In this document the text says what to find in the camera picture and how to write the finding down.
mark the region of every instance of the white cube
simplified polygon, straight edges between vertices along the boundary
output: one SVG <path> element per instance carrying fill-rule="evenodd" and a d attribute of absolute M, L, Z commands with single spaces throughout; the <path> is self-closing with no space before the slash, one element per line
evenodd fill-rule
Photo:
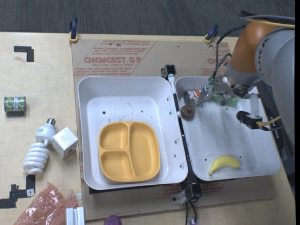
<path fill-rule="evenodd" d="M 53 136 L 52 147 L 64 160 L 76 150 L 77 142 L 78 138 L 66 127 Z"/>

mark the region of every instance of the gray carpet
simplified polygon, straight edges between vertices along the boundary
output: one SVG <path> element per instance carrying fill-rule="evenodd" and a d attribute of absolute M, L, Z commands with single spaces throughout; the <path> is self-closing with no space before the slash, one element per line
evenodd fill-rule
<path fill-rule="evenodd" d="M 247 24 L 241 10 L 295 17 L 295 0 L 0 0 L 0 31 L 203 36 Z M 240 31 L 231 36 L 238 36 Z"/>

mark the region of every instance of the banana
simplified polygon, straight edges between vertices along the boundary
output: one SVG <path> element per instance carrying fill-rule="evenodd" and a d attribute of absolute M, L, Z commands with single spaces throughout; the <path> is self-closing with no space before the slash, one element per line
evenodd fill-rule
<path fill-rule="evenodd" d="M 209 171 L 209 175 L 212 175 L 212 173 L 223 166 L 230 166 L 230 167 L 240 167 L 240 162 L 235 158 L 231 156 L 221 156 L 213 160 L 211 164 L 211 169 Z"/>

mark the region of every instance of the wooden table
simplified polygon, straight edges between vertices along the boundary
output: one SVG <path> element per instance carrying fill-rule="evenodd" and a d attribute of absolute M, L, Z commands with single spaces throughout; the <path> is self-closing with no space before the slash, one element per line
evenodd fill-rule
<path fill-rule="evenodd" d="M 79 39 L 118 39 L 201 42 L 203 37 L 138 36 L 79 34 Z M 226 37 L 231 51 L 236 37 Z M 31 46 L 35 62 L 26 62 L 26 54 L 14 52 L 14 46 Z M 26 96 L 26 115 L 8 118 L 0 109 L 0 199 L 8 198 L 12 184 L 26 188 L 24 158 L 36 141 L 37 129 L 48 118 L 55 118 L 57 131 L 68 127 L 77 135 L 75 95 L 72 70 L 72 50 L 68 34 L 0 33 L 0 98 Z M 296 224 L 295 199 L 283 166 L 271 176 L 275 197 L 251 202 L 201 207 L 197 209 L 200 225 L 281 225 Z M 36 176 L 36 194 L 47 182 L 54 184 L 65 196 L 73 190 L 81 192 L 79 154 L 62 160 L 50 148 L 46 171 Z M 30 205 L 34 197 L 18 199 L 16 208 L 0 209 L 1 224 L 13 224 Z M 123 225 L 184 224 L 185 207 L 181 210 L 122 217 Z M 102 224 L 103 220 L 87 224 Z"/>

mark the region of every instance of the yellow divided plate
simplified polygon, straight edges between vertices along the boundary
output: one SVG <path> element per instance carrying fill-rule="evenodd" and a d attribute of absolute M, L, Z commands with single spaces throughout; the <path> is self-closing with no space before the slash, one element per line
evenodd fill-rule
<path fill-rule="evenodd" d="M 99 134 L 99 161 L 113 181 L 149 180 L 160 169 L 158 139 L 147 123 L 121 121 L 105 125 Z"/>

